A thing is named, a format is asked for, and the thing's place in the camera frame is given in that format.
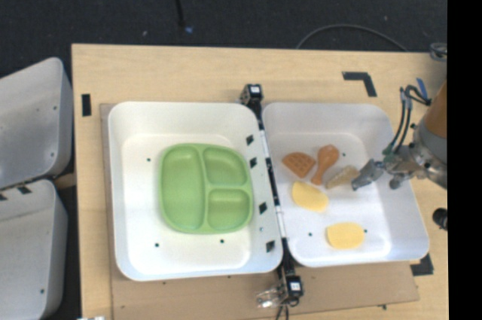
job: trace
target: green divided plate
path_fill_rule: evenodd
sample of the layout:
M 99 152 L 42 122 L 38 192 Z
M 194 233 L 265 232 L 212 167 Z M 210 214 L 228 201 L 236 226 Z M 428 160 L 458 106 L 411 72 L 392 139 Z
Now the green divided plate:
M 228 233 L 251 220 L 249 169 L 235 150 L 180 144 L 160 158 L 160 210 L 173 229 L 186 233 Z

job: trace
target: toy bread slice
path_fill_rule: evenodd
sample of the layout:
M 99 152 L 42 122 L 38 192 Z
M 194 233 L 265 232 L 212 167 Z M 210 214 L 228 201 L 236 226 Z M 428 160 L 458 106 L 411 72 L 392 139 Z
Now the toy bread slice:
M 358 177 L 360 172 L 354 166 L 345 166 L 332 179 L 326 183 L 327 189 L 340 186 L 342 184 L 349 184 L 353 179 Z
M 314 158 L 310 157 L 308 154 L 300 152 L 288 154 L 282 159 L 282 162 L 300 178 L 306 177 L 316 163 Z
M 296 181 L 291 196 L 298 206 L 313 212 L 323 212 L 328 206 L 328 196 L 305 182 Z
M 353 249 L 363 243 L 365 231 L 355 222 L 340 222 L 327 227 L 326 236 L 330 245 L 336 249 Z

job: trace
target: toy chicken drumstick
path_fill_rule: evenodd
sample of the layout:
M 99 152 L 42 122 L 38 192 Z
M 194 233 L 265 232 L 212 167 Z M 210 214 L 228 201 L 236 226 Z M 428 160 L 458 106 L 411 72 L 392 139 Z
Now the toy chicken drumstick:
M 313 184 L 320 185 L 323 182 L 323 174 L 330 167 L 333 166 L 335 162 L 338 161 L 340 152 L 333 145 L 323 146 L 318 150 L 318 169 L 315 175 L 311 178 Z

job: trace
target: yellow oval object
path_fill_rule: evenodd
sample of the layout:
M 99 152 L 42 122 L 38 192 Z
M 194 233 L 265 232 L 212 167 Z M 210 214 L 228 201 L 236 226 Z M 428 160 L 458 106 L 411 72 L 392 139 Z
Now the yellow oval object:
M 296 181 L 291 196 L 298 206 L 314 212 L 323 212 L 328 206 L 328 196 L 306 182 Z
M 365 240 L 365 230 L 355 222 L 340 222 L 326 228 L 328 242 L 336 249 L 353 249 Z

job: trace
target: wooden table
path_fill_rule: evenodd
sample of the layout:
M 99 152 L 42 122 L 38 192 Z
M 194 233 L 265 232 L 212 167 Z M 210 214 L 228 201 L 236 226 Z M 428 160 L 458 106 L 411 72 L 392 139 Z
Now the wooden table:
M 346 80 L 344 72 L 364 73 L 363 78 L 372 80 L 377 96 L 369 95 L 364 81 Z M 401 110 L 399 87 L 416 84 L 416 78 L 422 78 L 429 96 L 433 97 L 446 78 L 446 72 L 446 63 L 435 62 L 428 53 L 74 44 L 72 77 L 82 316 L 114 318 L 117 313 L 117 320 L 131 309 L 131 313 L 139 316 L 136 318 L 149 318 L 153 315 L 155 301 L 155 297 L 148 294 L 154 291 L 154 286 L 150 290 L 151 283 L 143 283 L 141 289 L 145 289 L 147 294 L 144 300 L 133 301 L 131 306 L 120 303 L 119 292 L 123 289 L 125 298 L 122 300 L 128 301 L 132 295 L 129 293 L 130 282 L 126 279 L 122 281 L 120 273 L 117 274 L 111 265 L 100 105 L 127 100 L 234 102 L 245 84 L 257 83 L 263 87 L 266 103 L 361 102 L 377 105 L 388 114 L 396 130 Z M 413 121 L 417 122 L 425 110 L 424 106 L 416 105 Z M 290 317 L 303 320 L 448 318 L 447 232 L 440 230 L 432 221 L 434 210 L 447 207 L 447 191 L 427 180 L 412 180 L 411 184 L 429 233 L 429 254 L 434 274 L 415 278 L 407 276 L 410 270 L 408 263 L 393 263 L 388 273 L 381 272 L 386 266 L 333 270 L 331 275 L 328 271 L 323 275 L 325 283 L 313 285 L 318 287 L 320 298 L 325 299 L 323 310 L 313 313 L 313 308 L 318 308 L 317 296 L 316 292 L 311 292 L 311 296 L 305 301 L 302 299 L 300 306 L 290 312 Z M 307 279 L 315 280 L 314 273 L 306 270 L 302 273 Z M 197 297 L 202 279 L 166 285 L 172 287 L 171 291 L 157 285 L 155 289 L 165 289 L 162 291 L 165 296 L 160 294 L 159 297 L 163 304 L 162 318 L 273 318 L 272 310 L 243 309 L 244 303 L 251 303 L 255 295 L 252 292 L 252 297 L 249 296 L 246 282 L 262 278 L 247 276 L 232 279 L 235 282 L 230 285 L 233 286 L 231 291 L 214 289 L 212 296 L 203 292 L 202 297 Z M 216 279 L 205 279 L 205 286 L 219 287 L 222 282 Z M 323 291 L 324 286 L 337 279 L 340 286 L 346 287 L 345 297 Z M 369 286 L 375 291 L 372 294 L 366 291 L 357 294 L 356 289 L 350 291 L 349 287 L 355 286 L 357 279 L 369 281 Z M 399 292 L 400 297 L 397 298 L 399 280 L 412 281 L 417 295 L 414 296 L 408 289 L 405 296 Z M 362 290 L 366 290 L 364 282 L 361 286 L 365 287 Z M 216 310 L 209 304 L 209 300 L 214 299 L 219 303 Z M 386 309 L 377 306 L 384 303 L 394 304 Z M 186 312 L 190 306 L 192 317 L 188 315 L 189 310 Z

